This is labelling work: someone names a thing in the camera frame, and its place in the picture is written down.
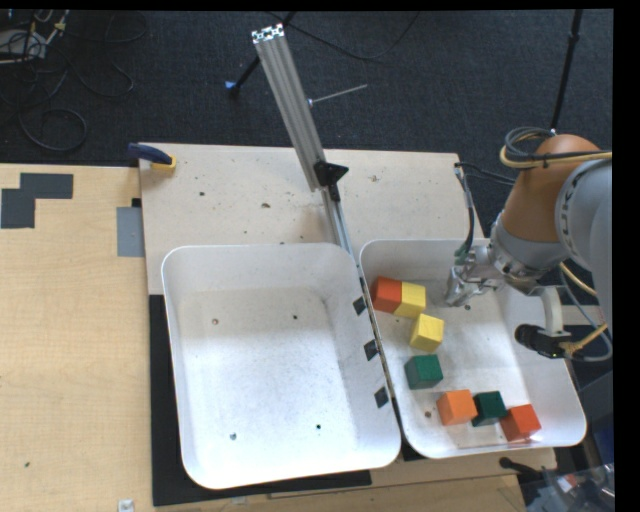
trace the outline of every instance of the white plastic tray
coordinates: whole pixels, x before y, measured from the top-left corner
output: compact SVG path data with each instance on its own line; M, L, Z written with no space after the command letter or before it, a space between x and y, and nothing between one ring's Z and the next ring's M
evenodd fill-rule
M565 362L545 358L513 339L521 323L545 325L541 300L505 288L473 297L468 310L444 302L454 251L461 243L375 240L360 253L368 286L380 275L423 284L427 288L425 312L445 321L444 338L435 352L444 379L433 388L411 390L404 364L413 355L426 353L409 345L412 320L375 312L407 441L430 458L579 443L586 433L586 420ZM542 429L528 442L509 443L499 425L443 426L436 400L444 391L463 388L472 394L500 391L507 408L531 403Z
M400 432L355 261L325 243L162 265L184 467L212 489L386 466Z

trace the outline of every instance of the aluminum rod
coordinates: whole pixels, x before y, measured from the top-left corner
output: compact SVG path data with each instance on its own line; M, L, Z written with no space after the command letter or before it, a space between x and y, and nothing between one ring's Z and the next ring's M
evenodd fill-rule
M340 201L330 197L314 170L317 162L326 159L282 24L254 31L252 38L309 188L312 192L321 190L335 241L353 256Z

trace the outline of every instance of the blue clamp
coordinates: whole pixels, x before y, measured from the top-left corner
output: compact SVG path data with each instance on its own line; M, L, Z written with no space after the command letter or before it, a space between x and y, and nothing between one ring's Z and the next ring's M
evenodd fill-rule
M148 160L151 162L152 169L160 171L174 171L176 168L176 158L174 156L146 144L129 143L127 156L139 160Z

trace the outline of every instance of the red block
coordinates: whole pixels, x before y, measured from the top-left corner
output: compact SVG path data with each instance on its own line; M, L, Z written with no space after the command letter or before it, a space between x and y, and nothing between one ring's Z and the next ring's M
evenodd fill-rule
M393 313L402 302L402 281L379 276L369 290L373 309Z
M523 441L540 430L540 420L531 404L511 407L507 415L500 418L500 426L507 441Z

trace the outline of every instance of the yellow block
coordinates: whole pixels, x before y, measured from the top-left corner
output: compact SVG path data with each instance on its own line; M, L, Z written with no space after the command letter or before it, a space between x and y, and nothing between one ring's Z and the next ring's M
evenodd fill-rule
M421 284L402 281L402 302L394 315L417 318L427 308L427 289Z
M421 314L416 318L409 345L425 352L435 352L444 336L444 320Z

